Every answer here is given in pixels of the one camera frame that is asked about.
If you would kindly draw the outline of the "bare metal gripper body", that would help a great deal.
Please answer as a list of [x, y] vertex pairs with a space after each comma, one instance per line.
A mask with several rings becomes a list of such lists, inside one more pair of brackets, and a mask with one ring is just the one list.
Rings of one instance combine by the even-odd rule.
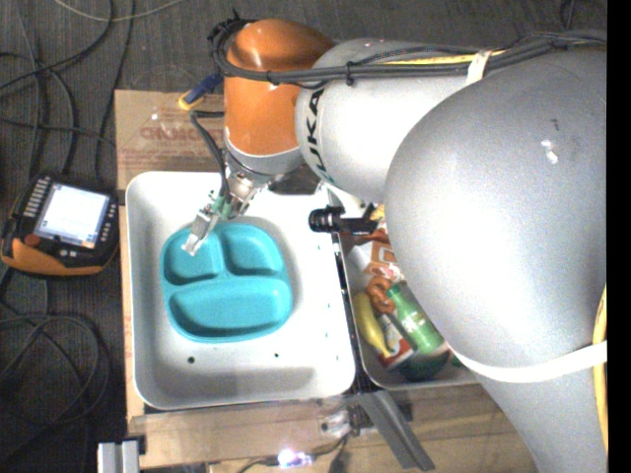
[[254, 172], [241, 166], [226, 167], [215, 199], [215, 212], [221, 219], [241, 216], [258, 192], [276, 182], [275, 175]]

